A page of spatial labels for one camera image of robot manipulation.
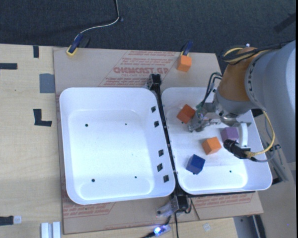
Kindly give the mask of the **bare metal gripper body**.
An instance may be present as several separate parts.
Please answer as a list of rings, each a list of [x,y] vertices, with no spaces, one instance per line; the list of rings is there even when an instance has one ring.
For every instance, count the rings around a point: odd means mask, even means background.
[[[199,103],[196,106],[195,120],[209,121],[211,125],[224,123],[227,126],[234,126],[238,123],[238,115],[224,110],[221,104],[217,103]]]

